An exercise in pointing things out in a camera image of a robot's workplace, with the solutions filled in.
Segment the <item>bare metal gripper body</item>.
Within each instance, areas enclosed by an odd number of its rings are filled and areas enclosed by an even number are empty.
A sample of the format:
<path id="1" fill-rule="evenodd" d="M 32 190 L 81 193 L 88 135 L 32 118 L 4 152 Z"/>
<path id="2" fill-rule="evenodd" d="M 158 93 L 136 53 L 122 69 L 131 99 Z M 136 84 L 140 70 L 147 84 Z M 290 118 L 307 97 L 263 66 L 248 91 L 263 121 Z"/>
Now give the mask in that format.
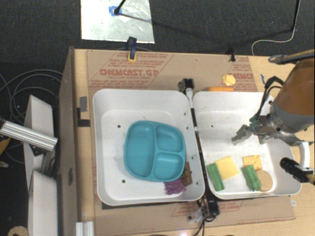
<path id="1" fill-rule="evenodd" d="M 258 136 L 258 134 L 273 133 L 273 139 L 280 139 L 289 146 L 298 146 L 302 143 L 302 140 L 297 138 L 295 133 L 308 129 L 308 124 L 293 124 L 293 128 L 289 127 L 275 115 L 258 117 L 255 115 L 250 119 L 250 127 L 252 128 L 252 133 L 254 135 Z"/>

